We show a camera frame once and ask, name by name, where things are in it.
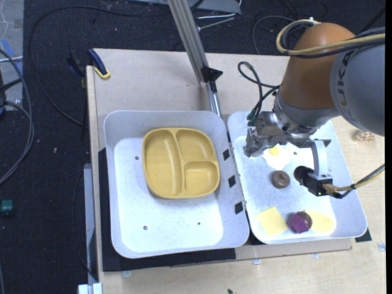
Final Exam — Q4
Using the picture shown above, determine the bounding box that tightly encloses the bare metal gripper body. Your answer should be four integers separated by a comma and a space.
252, 111, 318, 150

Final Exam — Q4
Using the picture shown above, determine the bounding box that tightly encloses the white and yellow fried egg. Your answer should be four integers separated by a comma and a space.
261, 143, 296, 171

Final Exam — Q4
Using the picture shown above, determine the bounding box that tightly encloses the brown doughnut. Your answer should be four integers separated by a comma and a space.
271, 170, 291, 189

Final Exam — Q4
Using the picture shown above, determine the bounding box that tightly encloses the white plastic tray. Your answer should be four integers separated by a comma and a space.
227, 110, 368, 246
103, 110, 251, 260

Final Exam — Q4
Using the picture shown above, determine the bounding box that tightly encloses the yellow divided plate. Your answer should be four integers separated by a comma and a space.
141, 127, 221, 200

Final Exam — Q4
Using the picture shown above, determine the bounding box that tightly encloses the yellow square cheese slice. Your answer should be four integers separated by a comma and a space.
255, 206, 289, 237

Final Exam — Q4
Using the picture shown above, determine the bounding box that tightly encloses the purple cube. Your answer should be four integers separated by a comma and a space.
289, 214, 309, 235

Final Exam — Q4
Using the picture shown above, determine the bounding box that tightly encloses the beige lumpy toy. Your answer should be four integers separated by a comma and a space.
352, 131, 375, 143

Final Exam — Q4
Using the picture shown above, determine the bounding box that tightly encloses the yellow oval slice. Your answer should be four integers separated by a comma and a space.
304, 209, 335, 235

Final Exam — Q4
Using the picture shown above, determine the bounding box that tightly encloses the brown cardboard board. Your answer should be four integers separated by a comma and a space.
92, 48, 353, 260

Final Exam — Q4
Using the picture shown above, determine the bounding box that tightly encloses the black cylinder on white bracket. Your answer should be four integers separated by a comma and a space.
293, 138, 334, 198

